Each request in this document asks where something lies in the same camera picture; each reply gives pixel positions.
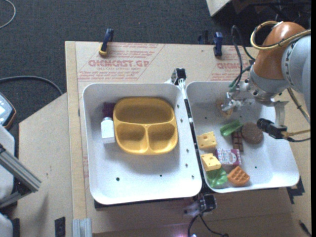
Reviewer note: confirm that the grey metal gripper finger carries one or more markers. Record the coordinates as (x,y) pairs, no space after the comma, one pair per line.
(237,106)
(225,105)

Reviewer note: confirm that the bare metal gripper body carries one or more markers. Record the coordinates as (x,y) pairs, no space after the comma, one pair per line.
(249,95)

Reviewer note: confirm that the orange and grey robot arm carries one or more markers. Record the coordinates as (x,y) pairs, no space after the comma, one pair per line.
(274,58)

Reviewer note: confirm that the green lettuce leaf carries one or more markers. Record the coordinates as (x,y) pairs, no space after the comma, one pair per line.
(229,128)
(216,178)

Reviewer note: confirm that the brown burger patty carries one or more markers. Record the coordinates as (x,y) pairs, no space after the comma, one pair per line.
(252,133)

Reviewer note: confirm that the brown chocolate bar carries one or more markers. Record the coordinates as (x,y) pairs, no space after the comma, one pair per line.
(237,141)

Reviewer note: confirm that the thin black and white rod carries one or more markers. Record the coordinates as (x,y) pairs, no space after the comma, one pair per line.
(190,118)

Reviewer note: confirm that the yellow cheese wedge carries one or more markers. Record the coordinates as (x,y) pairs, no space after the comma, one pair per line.
(207,141)
(210,162)

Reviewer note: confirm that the pink carton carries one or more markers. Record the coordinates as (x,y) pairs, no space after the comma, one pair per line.
(228,157)

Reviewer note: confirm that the white plastic tray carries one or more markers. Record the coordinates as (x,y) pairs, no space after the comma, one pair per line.
(143,176)
(271,167)

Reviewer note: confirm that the orange waffle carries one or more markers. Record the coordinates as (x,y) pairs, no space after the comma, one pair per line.
(238,176)

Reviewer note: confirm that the yellow divided plate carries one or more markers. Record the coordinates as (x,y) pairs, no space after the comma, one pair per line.
(145,125)

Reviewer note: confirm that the dark purple block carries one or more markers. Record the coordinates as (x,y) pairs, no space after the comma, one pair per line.
(108,108)

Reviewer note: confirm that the white bottle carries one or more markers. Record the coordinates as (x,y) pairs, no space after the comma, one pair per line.
(107,130)

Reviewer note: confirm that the brown cardboard board, red print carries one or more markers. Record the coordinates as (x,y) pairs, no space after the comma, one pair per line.
(138,221)

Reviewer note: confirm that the black cylinder on white bracket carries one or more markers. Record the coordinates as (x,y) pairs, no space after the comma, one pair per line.
(271,128)

